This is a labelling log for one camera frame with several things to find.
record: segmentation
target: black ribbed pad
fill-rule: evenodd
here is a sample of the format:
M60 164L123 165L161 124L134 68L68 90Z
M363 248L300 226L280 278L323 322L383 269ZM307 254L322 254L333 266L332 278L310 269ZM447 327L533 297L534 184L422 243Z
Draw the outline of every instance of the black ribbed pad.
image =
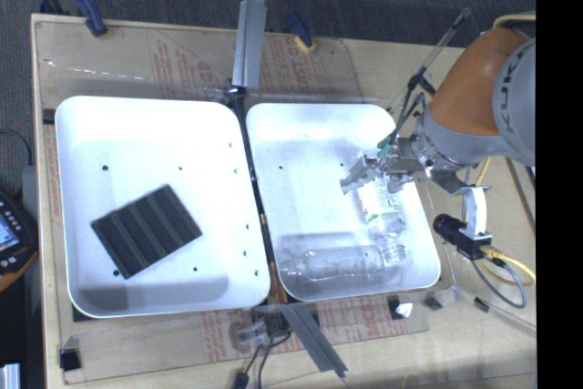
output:
M202 235L170 185L91 222L128 279Z

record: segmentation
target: clear plastic bottle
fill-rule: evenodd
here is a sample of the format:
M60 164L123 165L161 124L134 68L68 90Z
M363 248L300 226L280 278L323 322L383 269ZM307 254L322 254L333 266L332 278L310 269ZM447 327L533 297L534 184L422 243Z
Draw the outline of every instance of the clear plastic bottle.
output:
M337 278L370 279L384 269L376 245L316 248L301 257L282 261L284 282L323 282Z
M381 249L385 264L404 261L407 225L397 196L386 189L384 178L360 187L358 196L368 236Z

